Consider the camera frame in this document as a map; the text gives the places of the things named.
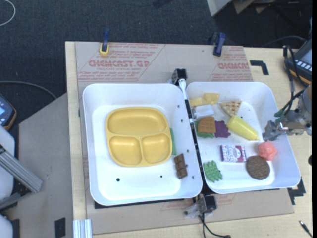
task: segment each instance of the red toy food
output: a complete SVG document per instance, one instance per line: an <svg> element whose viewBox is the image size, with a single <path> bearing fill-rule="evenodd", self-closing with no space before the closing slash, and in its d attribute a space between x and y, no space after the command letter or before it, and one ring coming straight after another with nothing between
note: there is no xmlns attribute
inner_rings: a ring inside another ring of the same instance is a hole
<svg viewBox="0 0 317 238"><path fill-rule="evenodd" d="M259 155L267 161L273 160L277 153L276 147L270 141L259 144L258 150Z"/></svg>

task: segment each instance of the wooden table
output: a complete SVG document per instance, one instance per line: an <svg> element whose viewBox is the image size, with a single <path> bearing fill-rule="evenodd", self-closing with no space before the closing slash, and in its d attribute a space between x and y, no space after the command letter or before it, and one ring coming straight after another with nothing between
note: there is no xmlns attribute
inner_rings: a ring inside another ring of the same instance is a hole
<svg viewBox="0 0 317 238"><path fill-rule="evenodd" d="M67 94L70 129L70 154L72 174L72 199L74 220L87 218L84 190L83 160L81 149L80 120L78 117L79 101L77 88L77 70L75 43L66 42ZM283 69L282 49L245 48L248 60L263 60L269 75L263 75L258 66L251 66L250 71L254 81L266 84L274 93L277 106L281 108L290 98L288 77ZM303 87L295 80L296 92ZM230 234L233 238L298 238L309 237L299 224L302 220L313 232L312 213L312 167L308 157L312 153L312 138L306 133L301 136L289 137L293 152L301 172L306 194L296 197L294 214L260 217L234 221L208 223L209 228L216 234ZM202 224L176 226L159 229L147 229L123 233L103 234L94 237L203 237Z"/></svg>

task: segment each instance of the brown cookie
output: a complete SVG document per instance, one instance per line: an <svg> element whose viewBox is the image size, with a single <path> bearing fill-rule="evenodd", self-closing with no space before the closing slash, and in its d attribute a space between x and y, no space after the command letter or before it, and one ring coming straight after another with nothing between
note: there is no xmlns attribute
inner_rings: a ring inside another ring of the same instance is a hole
<svg viewBox="0 0 317 238"><path fill-rule="evenodd" d="M198 132L202 133L215 133L216 125L213 117L204 117L202 118L197 127Z"/></svg>
<svg viewBox="0 0 317 238"><path fill-rule="evenodd" d="M263 180L268 177L270 168L265 159L256 155L247 159L247 171L254 179Z"/></svg>

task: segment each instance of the white tray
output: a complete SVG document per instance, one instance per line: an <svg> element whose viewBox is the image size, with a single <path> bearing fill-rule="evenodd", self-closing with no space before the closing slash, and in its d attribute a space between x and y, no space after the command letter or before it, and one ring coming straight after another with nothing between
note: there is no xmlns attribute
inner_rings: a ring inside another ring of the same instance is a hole
<svg viewBox="0 0 317 238"><path fill-rule="evenodd" d="M90 192L105 206L192 198L202 189L195 145L181 90L171 84L92 84L83 92ZM184 154L188 176L179 179L172 155L160 165L123 167L106 143L107 115L124 107L153 107L173 130L177 155Z"/></svg>
<svg viewBox="0 0 317 238"><path fill-rule="evenodd" d="M247 158L257 155L258 144L263 142L262 133L269 120L275 120L278 111L272 91L258 82L194 82L188 85L189 99L202 97L205 92L219 93L218 104L213 105L214 118L227 124L229 116L219 103L241 100L238 116L242 117L258 132L260 141L249 141L229 131L228 138L197 137L202 163L214 160L221 170L223 180L215 183L206 178L208 187L216 193L232 193L262 189L276 189L296 186L300 181L300 172L286 135L278 137L273 144L278 152L272 161L268 161L270 174L263 180L251 178L246 170L246 163L222 162L221 145L245 146Z"/></svg>

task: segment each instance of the chocolate cookie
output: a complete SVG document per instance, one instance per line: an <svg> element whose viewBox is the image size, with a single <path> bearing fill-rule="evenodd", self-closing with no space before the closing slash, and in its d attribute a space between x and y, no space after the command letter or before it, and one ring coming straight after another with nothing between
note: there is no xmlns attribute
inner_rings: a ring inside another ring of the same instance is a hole
<svg viewBox="0 0 317 238"><path fill-rule="evenodd" d="M251 177L263 180L268 177L270 169L267 161L257 155L247 159L247 171Z"/></svg>

